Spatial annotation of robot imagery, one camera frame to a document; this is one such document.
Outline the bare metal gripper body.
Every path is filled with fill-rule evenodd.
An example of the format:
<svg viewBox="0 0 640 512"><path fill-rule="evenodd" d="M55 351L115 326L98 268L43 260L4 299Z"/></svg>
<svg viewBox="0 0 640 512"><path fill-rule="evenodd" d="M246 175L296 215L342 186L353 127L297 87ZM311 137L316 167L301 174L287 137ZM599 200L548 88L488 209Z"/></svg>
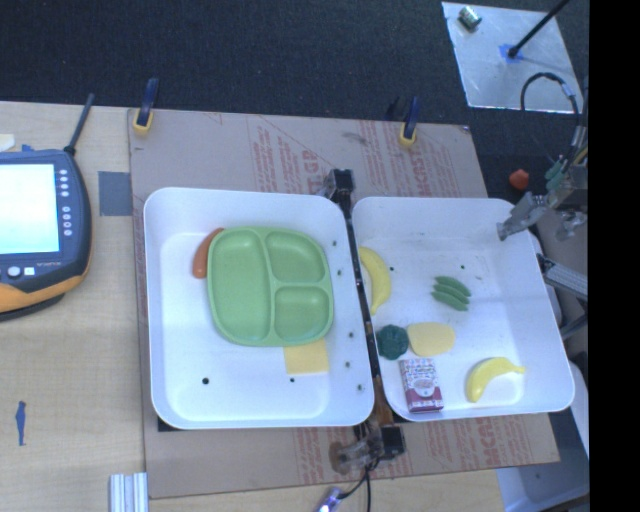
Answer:
<svg viewBox="0 0 640 512"><path fill-rule="evenodd" d="M586 211L588 167L571 165L548 181L548 205L557 210Z"/></svg>

